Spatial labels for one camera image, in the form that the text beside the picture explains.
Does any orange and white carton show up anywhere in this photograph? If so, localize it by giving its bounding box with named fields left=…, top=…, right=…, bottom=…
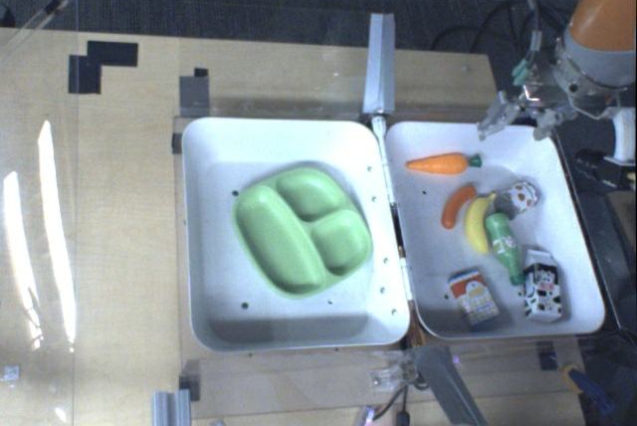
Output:
left=448, top=268, right=501, bottom=329

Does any green bottle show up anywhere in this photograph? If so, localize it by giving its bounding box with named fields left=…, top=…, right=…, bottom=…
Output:
left=484, top=210, right=527, bottom=288

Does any orange carrot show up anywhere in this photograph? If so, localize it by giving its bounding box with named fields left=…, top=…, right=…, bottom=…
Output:
left=404, top=151, right=484, bottom=177

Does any black cylinder on white bracket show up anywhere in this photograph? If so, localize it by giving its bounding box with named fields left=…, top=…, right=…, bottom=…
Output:
left=575, top=106, right=637, bottom=189

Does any orange sausage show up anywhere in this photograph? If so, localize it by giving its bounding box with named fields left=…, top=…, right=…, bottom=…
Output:
left=440, top=184, right=479, bottom=231

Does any green divided plate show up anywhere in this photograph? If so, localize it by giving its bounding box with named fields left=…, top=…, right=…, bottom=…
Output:
left=232, top=166, right=375, bottom=301

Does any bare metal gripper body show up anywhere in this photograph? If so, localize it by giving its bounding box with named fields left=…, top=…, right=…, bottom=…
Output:
left=517, top=64, right=632, bottom=120

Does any white and orange small can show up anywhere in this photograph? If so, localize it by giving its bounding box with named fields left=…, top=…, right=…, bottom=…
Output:
left=499, top=179, right=540, bottom=217

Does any white cow print carton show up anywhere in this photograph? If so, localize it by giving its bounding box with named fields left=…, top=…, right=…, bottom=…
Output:
left=522, top=248, right=564, bottom=323

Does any thin black and white rod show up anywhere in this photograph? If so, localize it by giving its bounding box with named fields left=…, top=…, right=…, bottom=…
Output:
left=370, top=114, right=415, bottom=307

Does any white plastic tray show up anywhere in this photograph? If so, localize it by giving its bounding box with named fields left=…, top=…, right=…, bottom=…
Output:
left=180, top=115, right=412, bottom=354
left=384, top=119, right=607, bottom=341

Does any yellow banana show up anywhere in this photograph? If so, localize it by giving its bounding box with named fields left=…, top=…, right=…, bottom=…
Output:
left=464, top=192, right=499, bottom=257

